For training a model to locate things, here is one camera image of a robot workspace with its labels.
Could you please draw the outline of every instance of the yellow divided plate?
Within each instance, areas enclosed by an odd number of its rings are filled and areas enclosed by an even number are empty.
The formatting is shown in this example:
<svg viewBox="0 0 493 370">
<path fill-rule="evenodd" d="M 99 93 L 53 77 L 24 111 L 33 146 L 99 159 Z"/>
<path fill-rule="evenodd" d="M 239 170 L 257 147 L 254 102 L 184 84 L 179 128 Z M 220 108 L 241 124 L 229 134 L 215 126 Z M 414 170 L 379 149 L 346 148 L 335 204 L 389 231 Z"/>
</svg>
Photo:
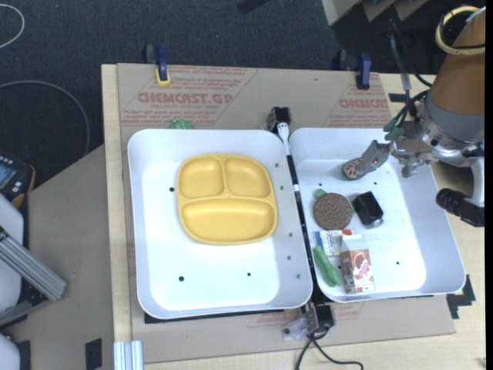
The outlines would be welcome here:
<svg viewBox="0 0 493 370">
<path fill-rule="evenodd" d="M 183 229 L 201 243 L 253 243 L 276 228 L 269 173 L 249 157 L 214 153 L 186 160 L 178 171 L 176 198 Z"/>
</svg>

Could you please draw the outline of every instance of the white tray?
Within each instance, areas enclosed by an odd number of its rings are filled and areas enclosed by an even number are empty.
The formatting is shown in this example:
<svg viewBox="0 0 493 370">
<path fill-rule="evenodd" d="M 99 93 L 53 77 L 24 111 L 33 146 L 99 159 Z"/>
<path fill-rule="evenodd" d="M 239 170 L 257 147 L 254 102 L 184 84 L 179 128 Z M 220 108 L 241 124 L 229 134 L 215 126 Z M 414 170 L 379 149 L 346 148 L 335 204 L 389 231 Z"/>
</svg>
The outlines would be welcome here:
<svg viewBox="0 0 493 370">
<path fill-rule="evenodd" d="M 276 230 L 243 245 L 207 245 L 179 222 L 176 185 L 193 156 L 232 153 L 262 163 L 277 202 Z M 160 319 L 297 308 L 311 296 L 303 233 L 283 145 L 262 130 L 145 129 L 128 145 L 137 295 Z"/>
<path fill-rule="evenodd" d="M 438 192 L 431 168 L 420 167 L 409 178 L 392 156 L 380 169 L 359 180 L 344 179 L 341 167 L 358 158 L 372 140 L 385 143 L 381 129 L 299 129 L 290 137 L 311 246 L 316 245 L 312 208 L 314 192 L 340 193 L 349 201 L 372 191 L 384 211 L 382 225 L 369 229 L 354 215 L 347 226 L 361 234 L 370 250 L 376 290 L 346 294 L 331 288 L 317 272 L 322 292 L 334 301 L 402 298 L 459 291 L 465 271 L 445 211 L 435 202 Z M 331 258 L 340 267 L 339 258 Z"/>
</svg>

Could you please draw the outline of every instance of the white cable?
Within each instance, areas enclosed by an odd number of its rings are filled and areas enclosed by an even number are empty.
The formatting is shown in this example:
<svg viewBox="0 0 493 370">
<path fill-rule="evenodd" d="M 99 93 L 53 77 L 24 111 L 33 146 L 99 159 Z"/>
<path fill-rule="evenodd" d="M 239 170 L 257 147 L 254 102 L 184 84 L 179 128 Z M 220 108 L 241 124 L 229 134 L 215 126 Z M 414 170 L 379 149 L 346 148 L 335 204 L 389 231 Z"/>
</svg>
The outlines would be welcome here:
<svg viewBox="0 0 493 370">
<path fill-rule="evenodd" d="M 84 123 L 86 124 L 86 148 L 84 149 L 84 156 L 89 152 L 89 144 L 91 140 L 91 127 L 89 125 L 89 118 L 86 114 L 86 111 L 82 107 L 82 104 L 68 91 L 61 88 L 58 85 L 52 84 L 50 82 L 38 81 L 36 79 L 22 79 L 20 81 L 12 81 L 7 83 L 0 84 L 0 89 L 8 88 L 10 86 L 18 86 L 18 85 L 40 85 L 40 86 L 48 86 L 49 88 L 53 88 L 62 92 L 64 95 L 68 96 L 77 106 L 80 113 L 82 114 L 82 118 L 84 118 Z"/>
<path fill-rule="evenodd" d="M 465 6 L 455 8 L 455 9 L 451 10 L 450 12 L 448 12 L 447 14 L 445 14 L 444 17 L 442 18 L 442 20 L 440 21 L 440 23 L 438 24 L 437 29 L 435 30 L 435 34 L 434 34 L 435 42 L 440 47 L 440 49 L 442 49 L 443 51 L 445 51 L 449 55 L 457 55 L 457 56 L 474 56 L 474 55 L 480 55 L 482 53 L 485 53 L 486 52 L 486 46 L 479 46 L 477 48 L 467 48 L 467 49 L 455 48 L 454 46 L 449 46 L 443 40 L 443 35 L 442 35 L 442 29 L 445 27 L 447 22 L 450 19 L 452 19 L 455 15 L 461 14 L 462 12 L 473 12 L 472 15 L 477 15 L 478 11 L 482 12 L 483 9 L 479 9 L 479 8 L 474 7 L 472 5 L 465 5 Z"/>
<path fill-rule="evenodd" d="M 21 17 L 21 21 L 22 21 L 21 29 L 18 31 L 17 35 L 13 39 L 7 41 L 6 43 L 1 44 L 0 49 L 2 49 L 4 47 L 6 47 L 7 45 L 12 44 L 16 39 L 18 39 L 21 36 L 21 34 L 24 32 L 25 19 L 24 19 L 24 15 L 22 14 L 22 12 L 20 12 L 16 7 L 13 7 L 12 5 L 0 3 L 0 7 L 5 7 L 5 8 L 9 8 L 11 10 L 14 10 Z"/>
</svg>

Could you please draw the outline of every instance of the wooden table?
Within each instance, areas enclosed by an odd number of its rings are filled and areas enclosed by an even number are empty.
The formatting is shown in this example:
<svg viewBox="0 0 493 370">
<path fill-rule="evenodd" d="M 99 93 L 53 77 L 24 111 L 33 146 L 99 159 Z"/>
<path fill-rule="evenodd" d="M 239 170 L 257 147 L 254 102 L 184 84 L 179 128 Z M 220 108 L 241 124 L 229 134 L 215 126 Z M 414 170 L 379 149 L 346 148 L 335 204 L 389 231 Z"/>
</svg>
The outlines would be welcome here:
<svg viewBox="0 0 493 370">
<path fill-rule="evenodd" d="M 117 66 L 104 65 L 102 67 L 114 339 L 128 342 L 132 341 L 132 326 L 129 308 L 117 74 Z M 382 74 L 381 81 L 386 93 L 402 93 L 400 76 Z M 423 86 L 414 79 L 412 83 L 414 93 L 423 89 Z M 401 108 L 401 104 L 391 103 L 390 100 L 388 102 L 393 113 Z M 471 188 L 469 175 L 449 166 L 434 165 L 434 173 L 440 187 L 446 185 L 466 192 Z M 460 318 L 454 321 L 457 333 L 430 338 L 334 346 L 327 348 L 329 355 L 338 360 L 358 360 L 364 364 L 365 369 L 485 368 L 485 230 L 471 227 L 454 216 L 449 216 L 449 220 L 466 273 L 471 277 L 476 297 L 471 307 L 460 308 Z M 289 369 L 294 367 L 298 354 L 299 351 L 294 350 L 276 351 L 165 362 L 146 365 L 146 369 Z M 302 368 L 313 369 L 333 367 L 336 368 L 336 365 L 328 365 L 324 357 L 313 348 L 306 353 L 302 365 Z"/>
</svg>

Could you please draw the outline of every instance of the black cable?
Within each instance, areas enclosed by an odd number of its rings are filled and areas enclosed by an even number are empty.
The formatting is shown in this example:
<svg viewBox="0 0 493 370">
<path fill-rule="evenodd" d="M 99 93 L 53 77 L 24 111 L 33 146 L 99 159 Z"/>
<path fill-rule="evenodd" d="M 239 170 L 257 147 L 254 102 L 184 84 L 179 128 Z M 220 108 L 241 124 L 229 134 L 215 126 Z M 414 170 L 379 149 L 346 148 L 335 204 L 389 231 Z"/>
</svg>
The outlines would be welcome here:
<svg viewBox="0 0 493 370">
<path fill-rule="evenodd" d="M 397 50 L 397 42 L 396 42 L 396 38 L 394 35 L 394 31 L 393 31 L 392 21 L 390 21 L 389 27 L 390 27 L 390 31 L 388 33 L 388 38 L 389 38 L 389 41 L 391 44 L 392 56 L 394 57 L 394 61 L 397 64 L 397 68 L 399 69 L 399 73 L 401 74 L 401 77 L 403 77 L 403 81 L 404 81 L 404 77 L 407 75 L 407 73 L 406 73 L 406 68 L 404 66 L 404 63 L 402 62 L 401 55 L 399 54 L 399 51 Z M 405 89 L 409 88 L 409 86 L 410 86 L 409 83 L 406 83 L 406 84 L 403 83 L 403 87 Z"/>
<path fill-rule="evenodd" d="M 296 360 L 296 364 L 294 366 L 294 369 L 295 370 L 300 370 L 300 366 L 301 366 L 301 360 L 303 359 L 304 355 L 305 355 L 305 352 L 307 351 L 307 349 L 310 347 L 311 343 L 314 343 L 315 344 L 315 347 L 318 348 L 318 350 L 322 353 L 322 355 L 329 361 L 331 361 L 332 363 L 335 363 L 336 365 L 358 365 L 360 366 L 360 369 L 361 370 L 364 370 L 364 367 L 363 367 L 363 364 L 361 364 L 360 362 L 356 362 L 356 361 L 348 361 L 348 362 L 342 362 L 342 361 L 337 361 L 333 358 L 331 358 L 323 349 L 322 347 L 320 347 L 317 343 L 317 340 L 320 340 L 321 338 L 325 337 L 327 335 L 327 333 L 329 332 L 329 329 L 328 328 L 325 328 L 320 334 L 316 335 L 317 331 L 311 333 L 308 335 L 308 342 L 305 344 L 305 346 L 303 347 L 303 349 L 301 350 L 300 354 L 298 355 L 298 359 Z"/>
<path fill-rule="evenodd" d="M 404 107 L 402 110 L 399 112 L 401 115 L 401 118 L 399 119 L 399 122 L 397 124 L 397 127 L 401 127 L 404 121 L 407 118 L 407 112 L 409 111 L 409 105 L 411 104 L 411 96 L 409 93 L 409 89 L 406 89 L 406 101 L 404 102 Z"/>
<path fill-rule="evenodd" d="M 406 62 L 407 66 L 409 67 L 409 69 L 411 70 L 413 75 L 418 79 L 419 82 L 421 82 L 425 86 L 430 87 L 431 83 L 429 83 L 426 79 L 424 79 L 422 76 L 419 75 L 418 71 L 412 64 L 412 61 L 409 59 L 409 49 L 407 48 L 407 44 L 404 41 L 404 37 L 402 36 L 401 31 L 399 30 L 399 28 L 397 27 L 394 21 L 390 20 L 390 22 L 391 22 L 391 30 L 397 35 L 397 38 L 401 45 L 402 52 L 404 55 L 404 61 Z"/>
</svg>

